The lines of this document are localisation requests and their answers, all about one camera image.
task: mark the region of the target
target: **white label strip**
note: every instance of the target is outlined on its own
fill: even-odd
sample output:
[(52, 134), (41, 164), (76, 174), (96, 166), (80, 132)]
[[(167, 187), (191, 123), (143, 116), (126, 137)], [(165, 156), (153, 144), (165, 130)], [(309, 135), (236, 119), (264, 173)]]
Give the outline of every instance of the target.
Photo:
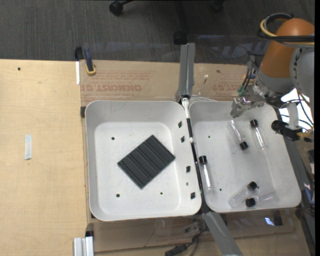
[(80, 61), (75, 62), (75, 76), (76, 76), (76, 84), (80, 84)]
[(24, 136), (24, 160), (29, 160), (32, 157), (32, 135)]

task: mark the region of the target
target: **black cap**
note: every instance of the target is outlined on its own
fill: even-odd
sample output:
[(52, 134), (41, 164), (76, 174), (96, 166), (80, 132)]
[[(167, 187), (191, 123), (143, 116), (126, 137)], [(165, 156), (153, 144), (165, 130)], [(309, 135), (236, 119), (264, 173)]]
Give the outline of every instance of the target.
[(256, 205), (256, 200), (254, 198), (248, 198), (245, 200), (245, 205), (247, 207), (252, 207)]
[(249, 146), (248, 146), (248, 144), (244, 141), (244, 142), (240, 143), (240, 148), (241, 148), (242, 150), (245, 150), (245, 149), (249, 148)]
[(199, 157), (199, 161), (200, 161), (200, 164), (206, 164), (208, 163), (207, 161), (207, 157), (205, 155), (202, 155)]
[(256, 119), (251, 120), (250, 121), (250, 125), (251, 125), (252, 128), (256, 128), (256, 127), (259, 126), (258, 125), (258, 121)]
[(254, 181), (251, 181), (249, 184), (248, 184), (248, 187), (250, 187), (252, 190), (255, 190), (258, 185), (257, 183), (255, 183)]

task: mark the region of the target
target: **clear plastic tube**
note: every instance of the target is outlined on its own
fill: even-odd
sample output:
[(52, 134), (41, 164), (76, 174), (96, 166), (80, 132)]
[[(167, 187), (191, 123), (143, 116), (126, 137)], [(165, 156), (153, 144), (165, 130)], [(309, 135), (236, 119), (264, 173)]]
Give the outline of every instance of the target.
[(247, 207), (267, 205), (279, 201), (279, 196), (276, 190), (271, 190), (262, 194), (253, 195), (245, 200)]
[(255, 183), (254, 181), (251, 181), (248, 185), (242, 186), (229, 198), (229, 205), (232, 208), (237, 208), (242, 202), (253, 195), (254, 190), (257, 188), (257, 186), (257, 183)]
[(261, 133), (261, 129), (259, 128), (258, 121), (256, 119), (253, 119), (250, 121), (251, 130), (252, 130), (252, 136), (254, 138), (255, 144), (258, 149), (263, 149), (267, 145), (265, 143), (265, 139), (263, 138), (263, 135)]
[(202, 155), (199, 157), (199, 167), (201, 173), (202, 187), (204, 191), (214, 191), (214, 183), (210, 174), (210, 168), (208, 165), (207, 157)]
[(230, 120), (227, 123), (227, 128), (229, 129), (234, 141), (240, 146), (242, 150), (248, 148), (248, 144), (246, 142), (246, 136), (240, 126), (236, 123), (235, 120)]

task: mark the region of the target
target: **vial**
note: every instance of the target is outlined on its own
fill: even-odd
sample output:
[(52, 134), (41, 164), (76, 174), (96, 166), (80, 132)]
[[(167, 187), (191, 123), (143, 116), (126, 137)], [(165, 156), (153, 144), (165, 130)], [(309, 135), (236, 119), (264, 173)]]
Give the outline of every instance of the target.
[(246, 142), (245, 133), (242, 131), (242, 129), (239, 127), (236, 121), (230, 120), (227, 124), (227, 127), (230, 133), (232, 134), (232, 137), (234, 138), (235, 142), (240, 146), (240, 148), (242, 150), (247, 149), (249, 146)]
[(207, 157), (205, 155), (199, 157), (199, 167), (203, 190), (207, 192), (213, 192), (215, 190), (214, 183), (210, 174), (210, 168), (208, 165)]
[(235, 192), (228, 200), (229, 205), (232, 208), (237, 208), (247, 198), (251, 197), (254, 190), (258, 187), (257, 183), (251, 181), (248, 185), (242, 186), (237, 192)]
[(262, 136), (261, 129), (259, 128), (258, 121), (256, 119), (253, 119), (250, 121), (251, 130), (252, 130), (252, 136), (254, 138), (255, 144), (258, 149), (263, 149), (267, 145), (265, 143), (265, 140)]
[(253, 195), (251, 198), (247, 198), (245, 200), (245, 205), (247, 207), (253, 207), (253, 206), (267, 205), (267, 204), (278, 202), (278, 201), (279, 201), (279, 196), (277, 191), (271, 190), (263, 194)]

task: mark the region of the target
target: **wooden table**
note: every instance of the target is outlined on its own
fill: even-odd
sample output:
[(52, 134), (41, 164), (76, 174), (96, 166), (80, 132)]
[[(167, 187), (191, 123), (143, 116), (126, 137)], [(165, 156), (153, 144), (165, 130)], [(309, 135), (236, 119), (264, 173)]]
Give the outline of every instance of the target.
[[(0, 60), (0, 255), (71, 256), (87, 227), (80, 86), (72, 61)], [(25, 135), (32, 158), (25, 160)], [(245, 256), (309, 255), (294, 233), (236, 239)], [(164, 255), (172, 246), (99, 253)], [(195, 256), (220, 255), (202, 242)]]

